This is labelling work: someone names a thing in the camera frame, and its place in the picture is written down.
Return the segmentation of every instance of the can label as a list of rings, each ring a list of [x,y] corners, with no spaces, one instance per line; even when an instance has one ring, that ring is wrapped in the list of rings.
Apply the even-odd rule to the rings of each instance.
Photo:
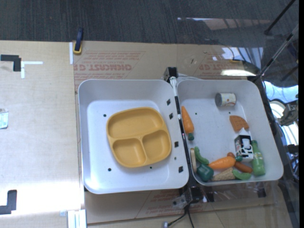
[[[234,93],[217,93],[215,95],[215,104],[217,106],[234,106],[237,102]]]

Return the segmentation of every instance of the black metal rod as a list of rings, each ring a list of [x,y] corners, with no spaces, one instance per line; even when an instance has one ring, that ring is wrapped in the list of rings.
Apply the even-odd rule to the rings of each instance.
[[[272,22],[272,24],[264,31],[265,35],[269,34],[269,31],[272,29],[272,27],[280,20],[280,18],[285,14],[285,12],[290,8],[290,6],[295,2],[295,0],[291,0],[288,5],[284,8],[284,10],[279,14],[279,16]]]

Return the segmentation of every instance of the green toy vegetable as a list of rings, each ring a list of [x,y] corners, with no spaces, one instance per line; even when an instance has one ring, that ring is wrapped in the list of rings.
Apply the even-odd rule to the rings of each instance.
[[[202,157],[201,154],[200,154],[200,149],[198,148],[198,146],[195,146],[194,147],[194,154],[195,154],[195,158],[202,164],[205,164],[205,165],[208,165],[209,164],[209,161]]]
[[[196,173],[203,181],[208,181],[213,177],[214,171],[212,168],[205,164],[200,164],[197,168]]]
[[[248,172],[241,173],[241,172],[238,172],[237,170],[233,170],[232,173],[237,179],[240,179],[240,180],[248,180],[251,177],[251,173],[248,173]]]

